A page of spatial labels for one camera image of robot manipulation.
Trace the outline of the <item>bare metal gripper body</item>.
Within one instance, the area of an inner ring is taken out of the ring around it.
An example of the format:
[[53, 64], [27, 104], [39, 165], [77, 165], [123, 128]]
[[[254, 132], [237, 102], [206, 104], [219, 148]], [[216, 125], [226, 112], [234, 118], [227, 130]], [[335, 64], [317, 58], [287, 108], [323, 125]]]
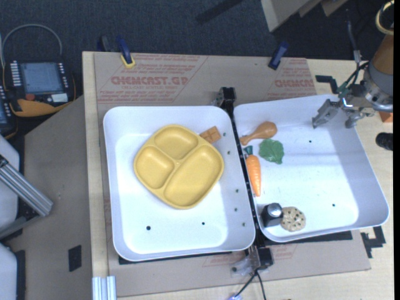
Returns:
[[353, 84], [340, 94], [340, 99], [344, 110], [360, 116], [393, 112], [393, 97], [376, 86]]

